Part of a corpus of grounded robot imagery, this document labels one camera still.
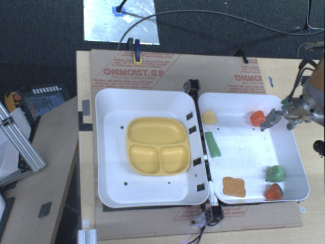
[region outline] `yellow plate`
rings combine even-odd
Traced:
[[[128,160],[143,175],[175,175],[190,164],[189,141],[183,124],[167,117],[139,117],[127,126]]]

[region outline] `toolbox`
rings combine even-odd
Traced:
[[[301,201],[309,185],[285,120],[261,131],[250,116],[281,108],[272,95],[203,93],[189,80],[183,91],[107,88],[95,98],[98,188],[112,208]],[[214,113],[215,124],[202,122]],[[219,156],[212,155],[207,132]],[[281,199],[266,199],[272,166],[285,171]],[[223,179],[244,181],[245,196],[224,193]]]

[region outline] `black floor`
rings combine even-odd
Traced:
[[[214,10],[295,34],[306,22],[307,0],[154,0],[156,12]],[[310,24],[324,28],[325,1],[312,0]],[[144,51],[296,58],[298,47],[324,40],[324,32],[290,36],[226,16],[186,13],[157,18],[159,46]],[[0,0],[0,98],[22,85],[59,83],[76,95],[76,51],[116,49],[115,43],[83,40],[83,0]],[[318,59],[321,51],[301,50],[301,58]],[[77,225],[76,176],[64,209],[57,243],[74,243]]]

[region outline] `tan round toy food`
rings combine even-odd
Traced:
[[[214,125],[217,123],[217,118],[211,110],[207,110],[202,114],[202,122],[207,125]]]
[[[246,196],[245,182],[243,179],[224,177],[223,193],[230,196],[244,198]]]

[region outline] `white tray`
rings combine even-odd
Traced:
[[[99,196],[105,205],[119,208],[205,202],[209,188],[196,109],[189,95],[176,91],[109,88],[97,94],[95,109]],[[148,176],[131,167],[126,151],[127,125],[135,118],[153,116],[174,118],[187,132],[196,126],[196,132],[188,132],[191,163],[186,172]],[[194,165],[193,161],[198,158],[201,163]]]
[[[209,158],[214,193],[229,204],[269,202],[264,192],[272,184],[266,181],[268,168],[280,165],[286,177],[278,183],[284,195],[279,201],[303,200],[308,197],[309,186],[300,159],[295,138],[286,129],[287,121],[261,132],[253,127],[249,118],[262,110],[267,115],[272,108],[281,109],[280,99],[272,95],[205,93],[199,98],[200,112],[211,110],[217,123],[203,124],[204,132],[211,131],[221,151],[221,157]],[[225,176],[245,181],[246,197],[223,193]]]

